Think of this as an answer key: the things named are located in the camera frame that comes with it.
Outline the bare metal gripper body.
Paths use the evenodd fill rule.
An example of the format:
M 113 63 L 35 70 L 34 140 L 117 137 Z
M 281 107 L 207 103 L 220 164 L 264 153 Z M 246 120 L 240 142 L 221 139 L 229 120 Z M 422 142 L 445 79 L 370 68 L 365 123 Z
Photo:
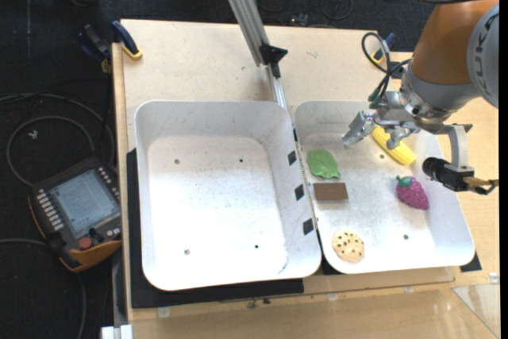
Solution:
M 388 91 L 378 101 L 374 123 L 385 128 L 439 129 L 451 112 L 436 108 L 413 91 Z

